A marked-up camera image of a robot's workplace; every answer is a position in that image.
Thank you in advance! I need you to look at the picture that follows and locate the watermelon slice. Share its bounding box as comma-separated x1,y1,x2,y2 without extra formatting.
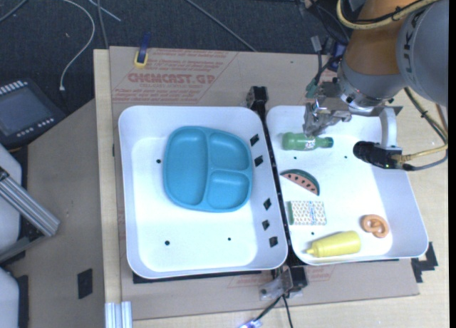
279,168,321,197

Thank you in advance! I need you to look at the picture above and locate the white patterned packet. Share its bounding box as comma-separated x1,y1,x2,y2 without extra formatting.
286,200,328,228

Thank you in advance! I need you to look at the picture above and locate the yellow squeeze bottle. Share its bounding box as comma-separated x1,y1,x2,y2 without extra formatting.
305,230,362,259

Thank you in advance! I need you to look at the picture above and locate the blue divided plate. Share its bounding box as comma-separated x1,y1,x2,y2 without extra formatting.
162,125,254,213

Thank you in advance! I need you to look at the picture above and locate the orange pretzel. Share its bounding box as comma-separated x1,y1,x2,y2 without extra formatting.
360,214,390,240

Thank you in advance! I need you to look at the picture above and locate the black cylinder on white bracket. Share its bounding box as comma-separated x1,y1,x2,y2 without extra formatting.
352,105,405,170

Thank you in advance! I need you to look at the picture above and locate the green bottle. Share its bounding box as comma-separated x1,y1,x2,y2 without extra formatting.
281,131,335,151

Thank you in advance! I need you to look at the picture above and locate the white plastic tray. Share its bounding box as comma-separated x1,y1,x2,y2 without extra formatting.
265,104,430,267
117,105,289,280

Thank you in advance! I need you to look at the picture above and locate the black block with thin wires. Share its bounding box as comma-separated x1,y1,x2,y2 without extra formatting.
245,86,269,111
284,265,308,298

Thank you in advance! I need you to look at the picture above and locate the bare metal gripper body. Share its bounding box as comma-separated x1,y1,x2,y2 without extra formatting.
312,82,390,123

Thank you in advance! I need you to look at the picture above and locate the brown cardboard board red print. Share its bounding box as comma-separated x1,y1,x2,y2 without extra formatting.
108,46,421,321

